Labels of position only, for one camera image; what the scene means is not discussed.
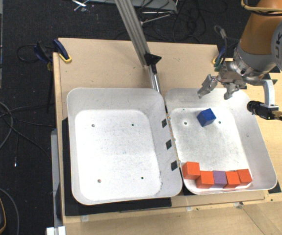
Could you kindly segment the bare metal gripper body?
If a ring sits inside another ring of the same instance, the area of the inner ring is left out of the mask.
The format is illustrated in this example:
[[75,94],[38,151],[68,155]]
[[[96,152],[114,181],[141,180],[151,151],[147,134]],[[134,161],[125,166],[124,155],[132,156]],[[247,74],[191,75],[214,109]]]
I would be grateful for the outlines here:
[[252,69],[242,61],[225,61],[215,67],[218,72],[217,80],[224,87],[232,86],[245,88],[247,83],[253,81]]

